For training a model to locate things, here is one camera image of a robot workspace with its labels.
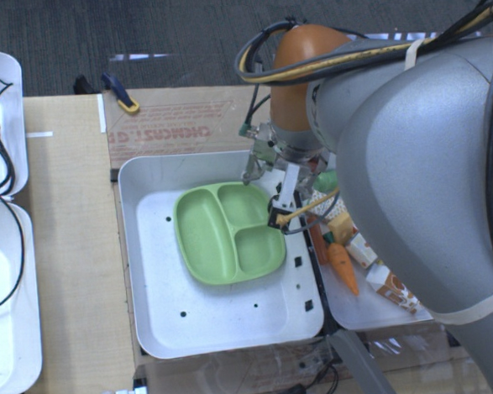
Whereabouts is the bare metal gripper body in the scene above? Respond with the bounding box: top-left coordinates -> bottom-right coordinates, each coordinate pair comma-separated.
247,118 -> 329,181

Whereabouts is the green round toy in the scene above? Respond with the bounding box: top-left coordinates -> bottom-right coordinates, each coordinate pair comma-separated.
312,169 -> 340,195

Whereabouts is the green divided plate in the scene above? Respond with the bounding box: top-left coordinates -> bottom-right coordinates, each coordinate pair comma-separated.
170,177 -> 291,289

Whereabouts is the white dotted packet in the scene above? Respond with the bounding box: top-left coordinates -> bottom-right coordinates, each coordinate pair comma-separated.
304,186 -> 349,226

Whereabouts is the brown cardboard board, red print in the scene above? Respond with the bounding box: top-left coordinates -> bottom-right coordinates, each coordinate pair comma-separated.
102,66 -> 475,394

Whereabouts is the orange-red sausage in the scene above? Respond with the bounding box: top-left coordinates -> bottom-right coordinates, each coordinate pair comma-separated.
306,214 -> 330,266

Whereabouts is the yellow block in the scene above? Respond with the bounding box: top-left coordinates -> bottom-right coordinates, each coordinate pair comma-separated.
326,211 -> 357,247

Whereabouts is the orange carrot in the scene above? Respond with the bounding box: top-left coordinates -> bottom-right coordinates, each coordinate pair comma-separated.
325,240 -> 361,299

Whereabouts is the small white and orange carton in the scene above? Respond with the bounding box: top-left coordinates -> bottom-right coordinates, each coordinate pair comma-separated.
344,231 -> 380,271

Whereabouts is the white plastic tray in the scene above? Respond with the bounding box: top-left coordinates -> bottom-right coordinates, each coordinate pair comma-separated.
116,144 -> 328,363
307,166 -> 436,335

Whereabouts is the brown and white carton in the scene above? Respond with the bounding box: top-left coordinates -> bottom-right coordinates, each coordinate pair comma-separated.
364,259 -> 425,318

